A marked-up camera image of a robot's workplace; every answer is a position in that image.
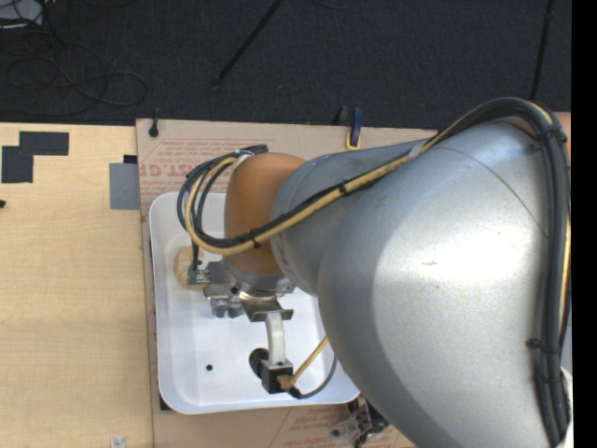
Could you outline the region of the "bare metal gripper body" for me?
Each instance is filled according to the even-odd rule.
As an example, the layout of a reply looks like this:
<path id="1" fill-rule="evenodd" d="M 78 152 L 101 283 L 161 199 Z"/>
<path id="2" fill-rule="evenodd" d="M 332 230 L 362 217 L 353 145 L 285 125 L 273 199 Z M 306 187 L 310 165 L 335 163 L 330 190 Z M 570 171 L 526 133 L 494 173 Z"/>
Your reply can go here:
<path id="1" fill-rule="evenodd" d="M 283 320 L 294 315 L 293 309 L 280 304 L 280 299 L 295 289 L 281 273 L 254 275 L 219 261 L 208 264 L 206 277 L 203 294 L 217 317 L 245 314 L 250 321 L 265 321 L 269 314 L 279 314 Z"/>

